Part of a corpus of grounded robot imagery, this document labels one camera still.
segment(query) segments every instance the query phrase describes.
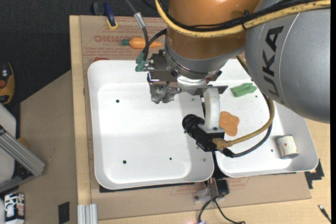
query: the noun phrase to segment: tin can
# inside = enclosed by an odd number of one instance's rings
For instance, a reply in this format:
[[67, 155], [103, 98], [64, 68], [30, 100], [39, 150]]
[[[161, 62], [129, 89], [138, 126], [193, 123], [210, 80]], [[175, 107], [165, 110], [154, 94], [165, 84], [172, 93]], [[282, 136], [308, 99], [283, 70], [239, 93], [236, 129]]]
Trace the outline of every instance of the tin can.
[[280, 150], [281, 158], [294, 158], [299, 155], [294, 137], [290, 134], [277, 138], [277, 144]]

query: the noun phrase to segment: orange carrot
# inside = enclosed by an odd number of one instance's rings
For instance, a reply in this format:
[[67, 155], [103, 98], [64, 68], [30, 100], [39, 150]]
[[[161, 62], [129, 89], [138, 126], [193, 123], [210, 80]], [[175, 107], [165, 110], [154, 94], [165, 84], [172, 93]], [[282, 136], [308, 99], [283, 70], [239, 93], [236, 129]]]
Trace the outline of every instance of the orange carrot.
[[[129, 41], [126, 39], [123, 39], [122, 45], [123, 46], [130, 45], [134, 49], [143, 49], [146, 45], [146, 42], [145, 42], [145, 39], [142, 37], [132, 37], [131, 40]], [[158, 41], [154, 41], [153, 43], [151, 43], [150, 48], [159, 47], [159, 46], [162, 46], [162, 43]]]

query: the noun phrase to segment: cardboard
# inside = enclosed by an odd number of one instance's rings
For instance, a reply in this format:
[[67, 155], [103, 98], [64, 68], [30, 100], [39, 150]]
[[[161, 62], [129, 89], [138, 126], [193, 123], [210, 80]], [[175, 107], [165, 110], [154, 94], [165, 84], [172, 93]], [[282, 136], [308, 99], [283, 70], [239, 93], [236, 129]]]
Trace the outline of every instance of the cardboard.
[[[87, 137], [92, 203], [98, 206], [99, 219], [146, 216], [171, 212], [199, 210], [192, 194], [204, 188], [204, 183], [167, 186], [138, 190], [101, 193], [94, 175], [93, 141], [88, 94], [87, 70], [96, 57], [131, 60], [141, 50], [123, 47], [121, 40], [133, 36], [142, 37], [142, 30], [133, 17], [117, 17], [118, 29], [110, 30], [103, 16], [80, 16], [84, 92], [87, 117]], [[160, 18], [145, 18], [149, 38], [164, 29]], [[153, 48], [150, 54], [161, 47]], [[230, 194], [219, 202], [222, 207], [263, 204], [269, 202], [311, 198], [304, 173], [228, 178]]]

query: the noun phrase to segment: wooden edge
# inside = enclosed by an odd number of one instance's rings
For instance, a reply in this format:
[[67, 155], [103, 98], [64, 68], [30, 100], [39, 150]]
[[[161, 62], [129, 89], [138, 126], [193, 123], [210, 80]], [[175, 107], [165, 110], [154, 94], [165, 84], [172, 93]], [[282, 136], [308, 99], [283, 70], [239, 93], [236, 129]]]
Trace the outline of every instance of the wooden edge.
[[77, 196], [79, 205], [91, 204], [80, 16], [70, 16], [72, 90], [75, 123]]

